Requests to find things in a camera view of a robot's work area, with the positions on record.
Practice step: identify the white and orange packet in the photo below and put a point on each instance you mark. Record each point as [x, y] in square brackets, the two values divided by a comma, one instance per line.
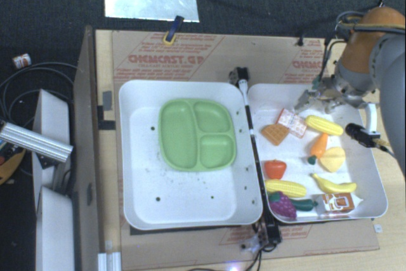
[293, 123]

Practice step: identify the orange carrot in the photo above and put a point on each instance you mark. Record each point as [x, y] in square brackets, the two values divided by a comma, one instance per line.
[319, 146]

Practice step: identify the orange and white small can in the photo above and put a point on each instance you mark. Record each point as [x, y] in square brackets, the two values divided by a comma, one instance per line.
[22, 61]

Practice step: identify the black cylinder on white bracket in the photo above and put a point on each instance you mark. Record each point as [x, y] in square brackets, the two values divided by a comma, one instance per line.
[360, 133]

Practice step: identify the yellow corn cob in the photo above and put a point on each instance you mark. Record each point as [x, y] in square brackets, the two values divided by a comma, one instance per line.
[325, 125]
[285, 188]

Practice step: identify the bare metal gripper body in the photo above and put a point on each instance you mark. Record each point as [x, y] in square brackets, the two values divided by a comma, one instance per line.
[330, 90]

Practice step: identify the brown cardboard board red print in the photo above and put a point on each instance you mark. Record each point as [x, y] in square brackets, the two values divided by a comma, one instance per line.
[196, 55]

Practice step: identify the orange waffle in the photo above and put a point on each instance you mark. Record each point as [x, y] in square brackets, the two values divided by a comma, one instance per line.
[274, 134]

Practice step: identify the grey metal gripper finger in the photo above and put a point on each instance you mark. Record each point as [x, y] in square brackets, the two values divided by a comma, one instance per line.
[304, 101]
[332, 105]

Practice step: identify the green divided plate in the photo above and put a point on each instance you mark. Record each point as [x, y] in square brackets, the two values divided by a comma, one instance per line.
[177, 136]

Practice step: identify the orange and white carton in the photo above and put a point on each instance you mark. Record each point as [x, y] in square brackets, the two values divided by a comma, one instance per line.
[337, 203]

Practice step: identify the purple grapes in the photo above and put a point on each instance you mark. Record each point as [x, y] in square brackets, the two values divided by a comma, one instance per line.
[284, 207]

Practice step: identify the white plastic tray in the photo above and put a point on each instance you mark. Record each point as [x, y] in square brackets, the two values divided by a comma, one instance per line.
[184, 193]
[364, 187]

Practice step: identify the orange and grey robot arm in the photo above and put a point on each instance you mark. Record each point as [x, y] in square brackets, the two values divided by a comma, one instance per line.
[387, 73]

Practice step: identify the yellow banana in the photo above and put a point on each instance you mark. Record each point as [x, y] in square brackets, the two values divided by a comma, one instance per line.
[336, 187]

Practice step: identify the thin black and white rod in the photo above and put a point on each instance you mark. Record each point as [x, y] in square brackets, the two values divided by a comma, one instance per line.
[251, 123]

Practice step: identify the green cucumber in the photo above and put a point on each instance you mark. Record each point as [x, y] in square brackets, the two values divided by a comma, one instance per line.
[304, 204]

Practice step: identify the pale yellow shell shape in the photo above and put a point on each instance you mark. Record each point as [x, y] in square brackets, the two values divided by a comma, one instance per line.
[333, 160]

